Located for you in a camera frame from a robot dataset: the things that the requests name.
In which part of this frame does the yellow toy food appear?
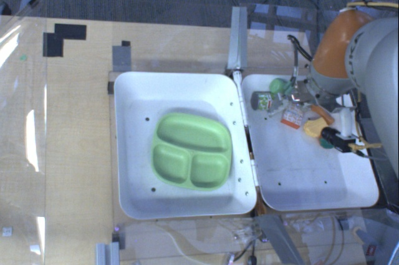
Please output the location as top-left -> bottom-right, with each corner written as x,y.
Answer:
303,118 -> 329,138

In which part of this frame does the light green cylinder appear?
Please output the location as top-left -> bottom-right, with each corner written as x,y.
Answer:
269,77 -> 293,95

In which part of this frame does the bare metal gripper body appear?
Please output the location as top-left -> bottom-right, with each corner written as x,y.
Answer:
282,79 -> 341,112

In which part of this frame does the black cylinder on white bracket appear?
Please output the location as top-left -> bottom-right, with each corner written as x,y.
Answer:
320,107 -> 357,154

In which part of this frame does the white plastic tray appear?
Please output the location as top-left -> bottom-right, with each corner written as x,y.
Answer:
241,74 -> 380,212
113,71 -> 257,221

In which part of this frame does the thin black and white rod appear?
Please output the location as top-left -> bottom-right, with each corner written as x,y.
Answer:
232,69 -> 260,187

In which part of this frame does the orange and white carton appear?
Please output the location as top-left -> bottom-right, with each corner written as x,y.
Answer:
280,104 -> 304,130

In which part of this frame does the green divided plate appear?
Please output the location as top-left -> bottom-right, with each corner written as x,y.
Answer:
151,112 -> 233,191

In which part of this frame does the orange carrot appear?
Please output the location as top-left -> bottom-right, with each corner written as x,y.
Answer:
310,104 -> 335,125

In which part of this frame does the small green and white can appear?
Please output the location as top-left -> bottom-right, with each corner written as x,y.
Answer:
250,90 -> 276,112

